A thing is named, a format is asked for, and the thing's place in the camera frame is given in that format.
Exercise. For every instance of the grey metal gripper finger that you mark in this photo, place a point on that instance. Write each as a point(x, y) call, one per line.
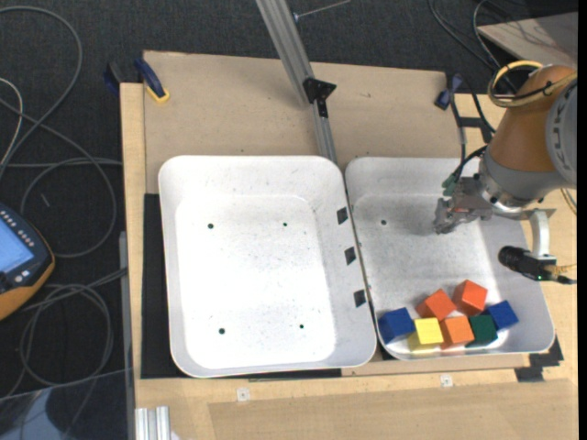
point(454, 223)
point(440, 218)

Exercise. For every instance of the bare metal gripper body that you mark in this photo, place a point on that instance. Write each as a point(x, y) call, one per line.
point(477, 200)

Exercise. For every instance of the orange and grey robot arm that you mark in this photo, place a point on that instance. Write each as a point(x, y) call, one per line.
point(523, 135)

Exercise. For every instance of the white plastic tray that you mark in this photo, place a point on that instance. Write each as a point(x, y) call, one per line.
point(257, 268)
point(413, 255)

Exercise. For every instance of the red-orange cube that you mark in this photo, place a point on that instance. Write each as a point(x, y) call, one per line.
point(435, 304)
point(470, 297)

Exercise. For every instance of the blue cube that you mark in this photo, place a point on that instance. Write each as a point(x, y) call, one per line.
point(503, 314)
point(395, 324)

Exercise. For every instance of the orange cube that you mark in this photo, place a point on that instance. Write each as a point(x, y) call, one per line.
point(457, 331)

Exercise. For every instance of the green cube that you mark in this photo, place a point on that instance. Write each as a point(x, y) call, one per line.
point(482, 330)

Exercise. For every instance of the yellow cube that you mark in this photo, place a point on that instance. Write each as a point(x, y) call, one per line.
point(427, 333)

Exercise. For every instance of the brown cardboard board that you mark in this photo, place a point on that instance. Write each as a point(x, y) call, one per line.
point(238, 117)

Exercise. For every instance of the black cylinder on white bracket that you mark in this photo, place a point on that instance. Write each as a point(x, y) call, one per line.
point(520, 258)

